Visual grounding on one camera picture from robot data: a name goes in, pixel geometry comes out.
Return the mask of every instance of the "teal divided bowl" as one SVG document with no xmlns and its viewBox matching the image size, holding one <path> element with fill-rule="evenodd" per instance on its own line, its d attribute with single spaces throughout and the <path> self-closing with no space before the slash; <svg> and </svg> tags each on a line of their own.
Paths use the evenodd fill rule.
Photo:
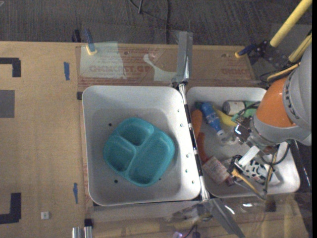
<svg viewBox="0 0 317 238">
<path fill-rule="evenodd" d="M 128 118 L 105 143 L 105 162 L 137 186 L 150 186 L 166 171 L 175 153 L 173 140 L 153 124 Z"/>
</svg>

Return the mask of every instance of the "dark floor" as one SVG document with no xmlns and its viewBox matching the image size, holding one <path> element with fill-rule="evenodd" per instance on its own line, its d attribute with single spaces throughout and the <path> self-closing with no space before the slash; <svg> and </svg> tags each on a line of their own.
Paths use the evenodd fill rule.
<svg viewBox="0 0 317 238">
<path fill-rule="evenodd" d="M 301 0 L 144 0 L 141 14 L 139 0 L 0 1 L 0 41 L 71 42 L 75 29 L 89 28 L 95 42 L 174 44 L 175 30 L 190 29 L 194 44 L 247 46 L 270 39 Z M 311 25 L 312 7 L 298 22 L 297 40 L 284 41 L 286 49 Z M 299 148 L 311 183 L 311 147 Z"/>
</svg>

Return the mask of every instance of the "yellow pole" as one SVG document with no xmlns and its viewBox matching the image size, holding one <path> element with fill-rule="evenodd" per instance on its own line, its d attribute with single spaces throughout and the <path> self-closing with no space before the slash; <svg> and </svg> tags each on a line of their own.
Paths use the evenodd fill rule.
<svg viewBox="0 0 317 238">
<path fill-rule="evenodd" d="M 272 47 L 276 48 L 281 43 L 281 41 L 285 38 L 289 31 L 291 31 L 293 26 L 303 16 L 305 11 L 311 6 L 312 3 L 313 0 L 301 0 L 292 14 L 288 17 L 288 19 L 284 22 L 275 36 L 271 39 L 270 45 Z"/>
<path fill-rule="evenodd" d="M 293 51 L 293 53 L 288 57 L 288 60 L 290 62 L 296 62 L 304 53 L 306 48 L 312 43 L 313 39 L 313 33 L 308 35 L 302 43 L 298 46 L 296 50 Z"/>
</svg>

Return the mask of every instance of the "white plastic piece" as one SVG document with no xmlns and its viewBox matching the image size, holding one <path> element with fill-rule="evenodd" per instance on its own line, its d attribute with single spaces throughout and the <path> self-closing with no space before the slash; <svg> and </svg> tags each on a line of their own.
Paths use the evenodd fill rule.
<svg viewBox="0 0 317 238">
<path fill-rule="evenodd" d="M 244 167 L 247 165 L 259 152 L 259 148 L 255 145 L 250 148 L 250 150 L 239 160 L 239 165 Z"/>
<path fill-rule="evenodd" d="M 50 218 L 50 212 L 41 212 L 41 220 L 48 220 Z"/>
</svg>

